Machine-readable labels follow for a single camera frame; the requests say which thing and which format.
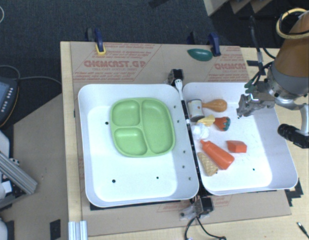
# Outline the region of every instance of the black floor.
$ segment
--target black floor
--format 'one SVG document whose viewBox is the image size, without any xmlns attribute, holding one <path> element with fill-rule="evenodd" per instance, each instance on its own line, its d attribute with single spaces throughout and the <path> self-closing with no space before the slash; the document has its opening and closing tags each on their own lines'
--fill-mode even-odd
<svg viewBox="0 0 309 240">
<path fill-rule="evenodd" d="M 211 17 L 203 0 L 0 0 L 0 65 L 18 68 L 21 77 L 61 80 L 60 42 L 84 41 L 87 28 L 99 27 L 105 42 L 186 44 L 190 32 L 206 44 L 216 32 L 221 45 L 254 47 L 248 18 L 254 15 L 265 47 L 279 48 L 275 22 L 281 13 L 309 0 L 273 0 L 257 14 L 247 5 L 234 14 L 229 3 Z M 1 68 L 0 76 L 15 78 Z M 8 127 L 62 91 L 48 79 L 20 81 L 19 99 Z"/>
</svg>

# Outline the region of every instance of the tin can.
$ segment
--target tin can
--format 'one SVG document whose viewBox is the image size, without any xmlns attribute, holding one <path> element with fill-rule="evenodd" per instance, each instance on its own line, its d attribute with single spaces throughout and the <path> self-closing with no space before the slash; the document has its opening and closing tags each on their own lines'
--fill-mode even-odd
<svg viewBox="0 0 309 240">
<path fill-rule="evenodd" d="M 191 122 L 197 122 L 205 117 L 201 99 L 193 99 L 187 103 L 189 118 Z"/>
</svg>

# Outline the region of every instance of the black pen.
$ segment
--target black pen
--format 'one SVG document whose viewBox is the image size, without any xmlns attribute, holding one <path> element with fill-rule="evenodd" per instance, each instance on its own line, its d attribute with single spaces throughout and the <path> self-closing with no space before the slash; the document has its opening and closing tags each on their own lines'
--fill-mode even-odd
<svg viewBox="0 0 309 240">
<path fill-rule="evenodd" d="M 305 230 L 304 226 L 301 225 L 300 222 L 297 222 L 297 224 L 298 224 L 299 228 L 302 230 L 302 232 L 307 236 L 307 238 L 309 238 L 309 235 L 308 235 L 307 231 Z"/>
</svg>

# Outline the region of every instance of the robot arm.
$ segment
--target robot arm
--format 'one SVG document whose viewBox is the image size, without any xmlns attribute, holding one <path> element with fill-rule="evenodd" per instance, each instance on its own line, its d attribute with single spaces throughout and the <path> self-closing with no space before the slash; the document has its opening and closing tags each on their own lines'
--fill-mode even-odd
<svg viewBox="0 0 309 240">
<path fill-rule="evenodd" d="M 283 33 L 281 22 L 289 14 L 301 14 L 289 33 Z M 309 93 L 309 11 L 293 9 L 285 12 L 277 22 L 277 33 L 285 38 L 277 57 L 268 66 L 264 81 L 259 72 L 244 87 L 237 108 L 239 117 L 248 117 L 255 110 L 273 108 L 275 104 L 288 110 L 300 110 L 301 129 L 283 124 L 278 133 L 299 147 L 309 148 L 309 105 L 295 100 Z"/>
</svg>

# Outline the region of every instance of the wooden table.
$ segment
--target wooden table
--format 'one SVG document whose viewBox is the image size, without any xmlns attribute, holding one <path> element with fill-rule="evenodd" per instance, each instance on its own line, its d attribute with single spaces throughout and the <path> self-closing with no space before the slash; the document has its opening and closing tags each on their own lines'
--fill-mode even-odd
<svg viewBox="0 0 309 240">
<path fill-rule="evenodd" d="M 62 71 L 62 95 L 64 113 L 64 134 L 65 134 L 65 156 L 67 175 L 67 196 L 69 221 L 79 222 L 83 219 L 81 209 L 81 193 L 77 156 L 76 123 L 74 118 L 74 93 L 72 80 L 72 59 L 71 43 L 61 42 L 61 71 Z M 241 48 L 243 57 L 246 60 L 256 60 L 257 54 L 254 48 Z M 269 49 L 276 55 L 278 49 Z M 265 54 L 264 63 L 271 59 Z M 256 73 L 255 67 L 248 67 L 249 76 Z M 309 103 L 307 98 L 300 98 L 298 103 Z M 301 127 L 299 112 L 288 111 L 282 107 L 276 107 L 280 123 L 288 123 L 297 128 Z M 207 225 L 208 232 L 226 236 L 228 240 L 242 239 L 306 239 L 307 237 L 297 226 L 301 222 L 309 233 L 309 150 L 301 149 L 291 142 L 288 143 L 293 157 L 296 170 L 303 190 L 301 198 L 293 199 L 291 207 L 292 215 L 283 217 L 271 217 L 263 219 L 244 220 L 236 222 L 224 222 Z M 93 240 L 181 240 L 184 237 L 184 228 L 157 229 L 133 233 L 112 234 L 89 237 Z M 193 239 L 210 239 L 199 226 L 192 226 L 188 236 Z"/>
</svg>

